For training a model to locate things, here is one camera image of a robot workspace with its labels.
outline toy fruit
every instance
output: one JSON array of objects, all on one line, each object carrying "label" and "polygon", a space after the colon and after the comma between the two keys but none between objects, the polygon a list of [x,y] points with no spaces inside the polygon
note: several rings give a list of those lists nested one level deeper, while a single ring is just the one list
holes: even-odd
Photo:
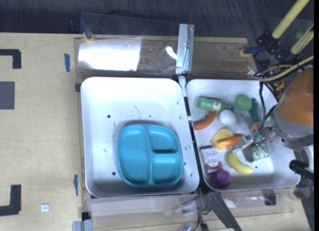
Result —
[{"label": "toy fruit", "polygon": [[213,138],[210,140],[210,143],[215,146],[217,149],[225,150],[227,146],[219,144],[218,142],[224,139],[228,139],[234,137],[234,134],[232,131],[230,131],[227,128],[222,128],[219,131],[216,132],[216,134],[213,136]]},{"label": "toy fruit", "polygon": [[242,136],[234,136],[231,138],[220,140],[218,144],[223,145],[225,147],[231,147],[234,146],[241,138]]},{"label": "toy fruit", "polygon": [[251,100],[248,96],[239,95],[235,100],[236,107],[242,111],[249,111],[252,108]]},{"label": "toy fruit", "polygon": [[253,172],[253,169],[250,166],[245,165],[242,162],[240,162],[236,153],[234,153],[232,151],[228,155],[228,160],[229,160],[230,165],[239,173],[251,174]]},{"label": "toy fruit", "polygon": [[216,187],[224,189],[231,184],[231,176],[230,173],[226,170],[219,170],[214,174],[213,177],[214,183]]}]

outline plastic clip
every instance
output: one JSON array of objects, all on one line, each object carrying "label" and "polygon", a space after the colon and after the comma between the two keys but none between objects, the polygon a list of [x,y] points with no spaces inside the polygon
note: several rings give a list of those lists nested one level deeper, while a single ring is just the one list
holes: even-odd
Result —
[{"label": "plastic clip", "polygon": [[241,49],[240,55],[242,57],[249,57],[252,54],[260,53],[260,52],[263,52],[264,50],[265,50],[265,47],[263,47],[263,46],[250,47],[247,49]]},{"label": "plastic clip", "polygon": [[82,35],[84,37],[84,40],[86,42],[93,42],[94,41],[94,36],[91,33],[91,30],[90,30],[88,22],[84,18],[81,18],[81,24],[82,24],[83,30],[84,30],[84,32],[82,33]]}]

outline toy bottle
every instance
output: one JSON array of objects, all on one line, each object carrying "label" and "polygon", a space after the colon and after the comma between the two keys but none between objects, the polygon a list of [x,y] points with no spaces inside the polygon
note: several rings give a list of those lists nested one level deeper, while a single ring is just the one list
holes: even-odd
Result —
[{"label": "toy bottle", "polygon": [[202,110],[205,109],[210,112],[216,112],[216,113],[220,113],[222,110],[225,110],[225,109],[229,109],[233,112],[235,109],[233,106],[227,105],[220,100],[204,98],[204,97],[200,97],[198,99],[197,106],[198,108]]}]

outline orange carrot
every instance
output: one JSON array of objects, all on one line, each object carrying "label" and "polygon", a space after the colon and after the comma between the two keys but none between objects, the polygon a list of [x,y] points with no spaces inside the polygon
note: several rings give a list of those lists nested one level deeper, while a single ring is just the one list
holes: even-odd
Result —
[{"label": "orange carrot", "polygon": [[216,117],[216,112],[209,112],[205,120],[194,124],[194,129],[201,130],[203,128],[208,127],[214,121],[215,117]]},{"label": "orange carrot", "polygon": [[231,146],[234,146],[241,138],[242,136],[235,136],[235,137],[223,139],[223,140],[220,140],[218,144],[225,147],[231,147]]}]

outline blue plate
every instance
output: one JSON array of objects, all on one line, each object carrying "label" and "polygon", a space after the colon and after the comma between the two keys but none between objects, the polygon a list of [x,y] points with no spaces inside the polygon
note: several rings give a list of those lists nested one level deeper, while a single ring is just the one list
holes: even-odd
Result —
[{"label": "blue plate", "polygon": [[172,186],[183,173],[178,137],[161,125],[134,124],[123,128],[117,141],[117,162],[122,179],[138,188]]}]

